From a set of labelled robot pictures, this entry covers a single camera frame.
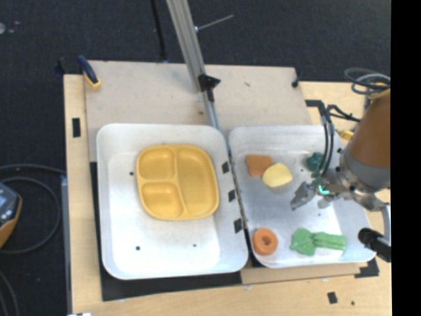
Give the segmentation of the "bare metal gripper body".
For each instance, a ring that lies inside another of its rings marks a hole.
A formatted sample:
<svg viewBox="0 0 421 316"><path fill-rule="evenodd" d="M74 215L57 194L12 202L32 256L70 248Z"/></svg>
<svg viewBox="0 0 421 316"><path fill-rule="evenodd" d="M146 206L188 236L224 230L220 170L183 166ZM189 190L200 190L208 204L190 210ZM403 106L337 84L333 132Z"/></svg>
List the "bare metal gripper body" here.
<svg viewBox="0 0 421 316"><path fill-rule="evenodd" d="M389 207L389 202L377 196L378 192L389 188L389 171L383 168L363 167L354 171L337 166L316 178L314 186L319 196L331 194L334 201L354 201L368 211Z"/></svg>

